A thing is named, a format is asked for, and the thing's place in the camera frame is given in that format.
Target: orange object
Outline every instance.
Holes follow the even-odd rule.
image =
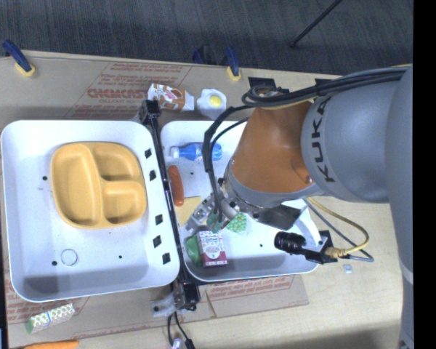
[[[52,157],[52,190],[58,213],[77,228],[126,225],[147,208],[140,163],[118,143],[59,147]]]
[[[24,347],[24,349],[74,349],[79,346],[78,340],[43,342]]]
[[[311,103],[277,110],[256,108],[231,161],[235,178],[263,193],[293,193],[312,185],[300,136]]]
[[[175,206],[184,204],[184,186],[182,186],[181,174],[176,166],[168,167],[168,176],[171,180],[171,190],[173,191],[173,203]]]
[[[184,224],[189,220],[189,217],[202,203],[202,198],[200,196],[191,196],[190,198],[184,198],[184,204],[178,207],[176,210],[177,220],[179,226],[184,226]]]

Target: food package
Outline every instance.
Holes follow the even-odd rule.
[[[202,268],[224,266],[227,264],[221,231],[200,230],[196,234],[201,254]]]
[[[147,92],[147,98],[152,101],[158,101],[160,109],[178,112],[194,111],[194,97],[184,89],[152,84]]]
[[[216,120],[226,110],[226,95],[216,89],[203,89],[197,99],[197,111]]]
[[[28,333],[34,334],[55,324],[67,321],[75,312],[73,303],[70,302],[58,308],[31,316],[26,324],[26,329]]]

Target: cardboard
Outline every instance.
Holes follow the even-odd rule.
[[[20,119],[135,119],[153,82],[186,89],[199,95],[203,88],[223,91],[230,104],[238,104],[249,88],[246,78],[231,81],[219,66],[168,64],[154,61],[125,60],[42,52],[26,52],[36,67],[32,77],[16,71],[11,57],[0,57],[0,134],[6,125]],[[264,71],[247,69],[248,76],[265,77]],[[293,75],[274,71],[278,85],[293,87]],[[298,87],[312,83],[312,76],[299,76]],[[198,114],[165,111],[161,123],[176,119],[204,120]],[[4,197],[1,181],[1,232],[7,238]],[[153,318],[151,300],[169,293],[167,286],[133,292],[83,297],[71,301],[43,304],[21,299],[9,278],[7,243],[3,245],[9,346],[18,348],[35,342],[81,339],[117,332],[130,332],[166,325],[166,317]],[[202,300],[196,312],[187,312],[183,321],[254,313],[263,310],[308,304],[301,276],[234,281],[200,287]],[[75,313],[70,321],[30,336],[25,322],[36,314],[72,303]]]

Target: gray carpet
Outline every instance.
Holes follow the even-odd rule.
[[[192,62],[232,45],[242,67],[346,74],[413,61],[413,0],[0,0],[1,43],[23,49]]]

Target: yellow lid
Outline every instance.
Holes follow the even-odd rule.
[[[210,96],[210,105],[214,108],[219,108],[223,104],[223,101],[221,101],[221,98],[218,95],[212,95]]]

